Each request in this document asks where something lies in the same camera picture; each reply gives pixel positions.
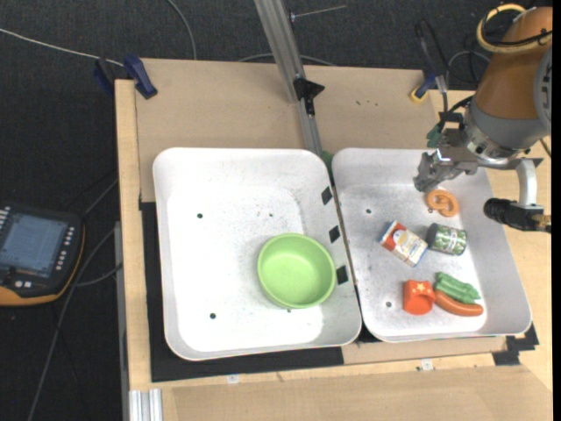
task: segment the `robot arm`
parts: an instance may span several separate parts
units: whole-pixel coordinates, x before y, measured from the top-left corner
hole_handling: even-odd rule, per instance
[[[520,14],[503,40],[487,41],[485,23],[501,11],[512,10]],[[516,169],[519,202],[493,199],[485,213],[516,229],[550,232],[550,217],[535,201],[535,166],[541,160],[518,156],[551,134],[552,26],[551,7],[526,11],[504,5],[481,20],[479,44],[494,56],[474,96],[464,102],[464,115],[441,114],[435,128],[437,149],[423,154],[414,178],[419,191],[428,192],[463,173],[473,175],[478,167]],[[444,128],[447,121],[457,122],[458,128]],[[430,134],[434,139],[434,130]]]

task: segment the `green can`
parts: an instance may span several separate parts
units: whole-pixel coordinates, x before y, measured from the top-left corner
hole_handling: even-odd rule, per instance
[[[459,256],[467,247],[467,234],[463,229],[433,223],[427,232],[429,248]]]

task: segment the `wooden table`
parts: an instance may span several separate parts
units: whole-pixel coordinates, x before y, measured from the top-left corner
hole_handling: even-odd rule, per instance
[[[520,365],[495,366],[506,338],[353,343],[344,365],[296,371],[152,382],[139,199],[153,201],[152,161],[171,146],[303,147],[296,108],[275,65],[143,60],[159,94],[145,100],[116,83],[124,254],[128,389],[160,389],[165,421],[335,419],[552,419],[551,238],[506,228],[540,344]],[[419,71],[307,66],[326,90],[316,99],[323,149],[425,148],[439,95],[413,104]],[[470,92],[451,92],[451,104]],[[551,164],[537,170],[550,213]],[[494,194],[518,198],[514,172],[489,171]]]

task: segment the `white tray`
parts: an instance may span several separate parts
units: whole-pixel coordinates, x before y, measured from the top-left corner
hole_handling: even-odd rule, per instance
[[[344,220],[362,315],[372,335],[385,341],[515,335],[531,322],[530,308],[504,227],[487,218],[483,205],[493,196],[486,170],[442,183],[459,201],[460,212],[445,218],[429,213],[424,194],[413,185],[423,150],[349,148],[333,159],[333,175]],[[384,249],[379,240],[397,220],[425,237],[432,223],[467,232],[460,256],[428,250],[412,268]],[[482,295],[483,315],[465,318],[436,305],[423,316],[402,309],[408,279],[435,281],[444,271],[471,283]]]
[[[180,357],[341,346],[361,316],[323,162],[303,150],[172,148],[153,164],[164,330]],[[260,248],[299,232],[318,240],[349,280],[320,306],[284,310],[263,293]]]

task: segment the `orange ring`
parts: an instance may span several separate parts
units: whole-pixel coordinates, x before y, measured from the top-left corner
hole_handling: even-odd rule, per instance
[[[434,189],[427,194],[427,204],[444,217],[454,217],[459,212],[456,197],[446,190]]]

